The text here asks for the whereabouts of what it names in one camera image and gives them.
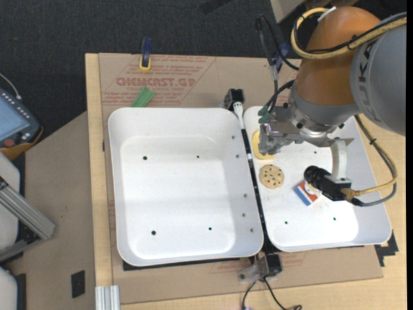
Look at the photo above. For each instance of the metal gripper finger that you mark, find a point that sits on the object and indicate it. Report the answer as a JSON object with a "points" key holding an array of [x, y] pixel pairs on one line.
{"points": [[266, 142], [281, 140]]}

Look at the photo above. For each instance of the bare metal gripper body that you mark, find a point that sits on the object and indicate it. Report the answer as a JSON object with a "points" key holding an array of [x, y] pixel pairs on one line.
{"points": [[285, 123]]}

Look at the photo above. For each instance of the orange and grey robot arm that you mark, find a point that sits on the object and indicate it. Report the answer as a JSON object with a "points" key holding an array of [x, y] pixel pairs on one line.
{"points": [[326, 73]]}

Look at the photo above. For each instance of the yellow round toy food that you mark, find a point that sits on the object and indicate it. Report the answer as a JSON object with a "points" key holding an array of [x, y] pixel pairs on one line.
{"points": [[256, 150]]}

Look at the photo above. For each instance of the thin black and white rod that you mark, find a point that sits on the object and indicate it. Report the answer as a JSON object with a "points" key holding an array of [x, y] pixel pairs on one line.
{"points": [[250, 158]]}

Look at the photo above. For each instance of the brown chocolate chip biscuit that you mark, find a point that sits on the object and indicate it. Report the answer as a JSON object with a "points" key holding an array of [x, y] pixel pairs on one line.
{"points": [[272, 175]]}

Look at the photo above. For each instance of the red white blue carton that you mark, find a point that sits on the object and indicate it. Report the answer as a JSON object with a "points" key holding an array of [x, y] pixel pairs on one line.
{"points": [[305, 195]]}

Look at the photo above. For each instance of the white plastic tray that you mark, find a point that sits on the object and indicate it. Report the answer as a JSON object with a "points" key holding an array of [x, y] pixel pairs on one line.
{"points": [[180, 189], [316, 224]]}

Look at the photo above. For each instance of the brown cardboard board red print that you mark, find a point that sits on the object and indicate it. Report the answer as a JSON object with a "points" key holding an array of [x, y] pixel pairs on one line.
{"points": [[193, 76]]}

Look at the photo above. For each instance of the green plastic strip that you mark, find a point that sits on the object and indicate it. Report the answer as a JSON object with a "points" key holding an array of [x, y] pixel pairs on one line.
{"points": [[142, 97]]}

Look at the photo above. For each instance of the black cylinder on white bracket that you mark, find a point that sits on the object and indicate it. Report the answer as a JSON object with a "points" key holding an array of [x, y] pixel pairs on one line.
{"points": [[334, 186]]}

